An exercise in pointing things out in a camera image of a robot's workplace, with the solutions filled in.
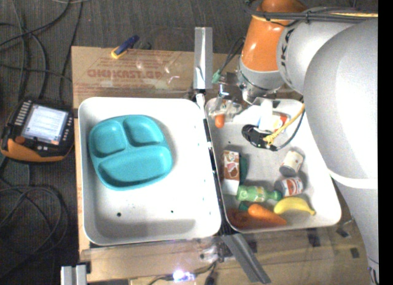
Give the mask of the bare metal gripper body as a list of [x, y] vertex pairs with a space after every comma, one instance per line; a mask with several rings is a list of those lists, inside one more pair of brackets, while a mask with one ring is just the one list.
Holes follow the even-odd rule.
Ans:
[[263, 88], [250, 82], [242, 74], [228, 72], [219, 76], [218, 97], [223, 100], [232, 101], [238, 104], [243, 102], [253, 104], [257, 98], [266, 98], [268, 95], [275, 94], [276, 88]]

